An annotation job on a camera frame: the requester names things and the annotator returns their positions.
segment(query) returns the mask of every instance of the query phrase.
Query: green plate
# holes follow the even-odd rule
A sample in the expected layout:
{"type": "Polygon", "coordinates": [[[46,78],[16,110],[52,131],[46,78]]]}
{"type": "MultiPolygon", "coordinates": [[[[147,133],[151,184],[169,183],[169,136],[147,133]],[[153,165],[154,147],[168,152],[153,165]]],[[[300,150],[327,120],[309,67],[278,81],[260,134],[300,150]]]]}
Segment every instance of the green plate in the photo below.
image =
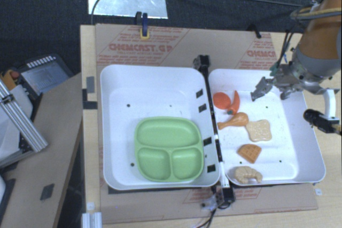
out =
{"type": "Polygon", "coordinates": [[[135,129],[135,158],[140,173],[155,182],[183,182],[203,170],[203,145],[197,126],[178,117],[151,117],[135,129]]]}

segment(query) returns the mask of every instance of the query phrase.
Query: white tray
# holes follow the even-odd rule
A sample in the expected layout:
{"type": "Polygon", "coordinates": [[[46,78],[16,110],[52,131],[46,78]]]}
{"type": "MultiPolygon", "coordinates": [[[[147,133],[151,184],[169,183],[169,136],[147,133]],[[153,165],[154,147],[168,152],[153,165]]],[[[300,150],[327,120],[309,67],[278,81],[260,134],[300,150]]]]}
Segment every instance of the white tray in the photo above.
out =
{"type": "Polygon", "coordinates": [[[213,125],[205,81],[198,71],[111,65],[101,72],[100,88],[104,177],[110,187],[118,190],[205,187],[217,182],[220,171],[213,125]],[[206,109],[200,112],[201,106],[206,109]],[[155,116],[189,119],[197,125],[203,140],[210,138],[211,143],[204,146],[204,168],[199,177],[189,182],[160,183],[140,174],[134,153],[135,128],[142,119],[155,116]]]}
{"type": "MultiPolygon", "coordinates": [[[[270,141],[254,143],[250,141],[245,127],[219,130],[228,178],[240,185],[234,178],[236,167],[250,166],[262,173],[261,185],[321,181],[325,176],[325,166],[315,132],[303,118],[307,106],[302,92],[293,93],[288,99],[281,100],[279,90],[272,88],[268,94],[253,102],[250,93],[263,76],[269,77],[269,71],[216,69],[209,75],[212,94],[224,92],[233,101],[234,91],[237,90],[241,102],[239,112],[247,113],[250,121],[268,120],[273,136],[270,141]],[[244,144],[256,144],[262,148],[254,164],[237,154],[237,150],[244,144]]],[[[215,116],[217,122],[231,118],[216,107],[215,116]]],[[[248,185],[260,184],[250,180],[248,185]]]]}

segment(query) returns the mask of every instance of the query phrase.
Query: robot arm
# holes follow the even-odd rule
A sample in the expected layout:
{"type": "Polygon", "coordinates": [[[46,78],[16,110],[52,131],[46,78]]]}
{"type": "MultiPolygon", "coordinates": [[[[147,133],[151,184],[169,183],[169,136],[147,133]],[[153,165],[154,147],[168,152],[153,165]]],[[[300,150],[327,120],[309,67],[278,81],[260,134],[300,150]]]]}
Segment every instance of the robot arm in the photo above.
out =
{"type": "Polygon", "coordinates": [[[342,0],[324,0],[320,4],[291,14],[293,19],[311,21],[293,50],[292,60],[288,64],[280,65],[282,55],[289,46],[285,38],[281,58],[271,68],[270,75],[273,78],[263,77],[260,80],[256,90],[251,93],[253,101],[264,96],[273,86],[282,92],[283,100],[291,93],[302,90],[324,95],[325,113],[311,111],[304,115],[304,118],[324,132],[338,131],[333,128],[339,123],[334,117],[335,93],[339,90],[324,89],[320,83],[341,69],[341,2],[342,0]],[[321,119],[327,122],[315,124],[321,119]]]}

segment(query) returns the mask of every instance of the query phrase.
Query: toy food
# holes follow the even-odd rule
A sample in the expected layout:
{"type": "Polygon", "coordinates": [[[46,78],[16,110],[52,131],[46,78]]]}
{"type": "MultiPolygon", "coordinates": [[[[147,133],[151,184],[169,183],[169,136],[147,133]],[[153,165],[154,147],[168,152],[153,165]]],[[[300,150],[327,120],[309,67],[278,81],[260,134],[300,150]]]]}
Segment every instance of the toy food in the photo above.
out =
{"type": "Polygon", "coordinates": [[[214,106],[219,109],[227,109],[230,106],[230,98],[223,92],[217,92],[213,95],[214,106]]]}
{"type": "Polygon", "coordinates": [[[244,112],[236,113],[229,121],[217,123],[217,127],[221,130],[225,127],[243,127],[249,122],[248,115],[244,112]]]}
{"type": "Polygon", "coordinates": [[[271,140],[271,128],[267,120],[260,120],[257,122],[249,122],[246,125],[251,141],[271,140]]]}
{"type": "Polygon", "coordinates": [[[233,103],[229,106],[227,113],[229,115],[235,115],[239,111],[240,107],[240,96],[237,91],[234,91],[234,100],[233,103]]]}
{"type": "Polygon", "coordinates": [[[235,178],[239,183],[247,184],[248,179],[254,178],[258,183],[262,181],[262,174],[249,166],[240,166],[235,170],[235,178]]]}
{"type": "Polygon", "coordinates": [[[250,163],[255,163],[259,154],[261,152],[261,147],[257,145],[247,144],[240,147],[237,154],[246,159],[250,163]]]}

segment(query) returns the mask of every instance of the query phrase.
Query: white power strip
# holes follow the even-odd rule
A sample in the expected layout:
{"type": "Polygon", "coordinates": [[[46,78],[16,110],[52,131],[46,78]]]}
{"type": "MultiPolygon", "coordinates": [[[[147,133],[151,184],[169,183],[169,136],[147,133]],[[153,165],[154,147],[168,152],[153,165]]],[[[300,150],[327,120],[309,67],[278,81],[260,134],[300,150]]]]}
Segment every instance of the white power strip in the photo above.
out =
{"type": "Polygon", "coordinates": [[[101,212],[82,214],[82,228],[102,228],[101,212]]]}

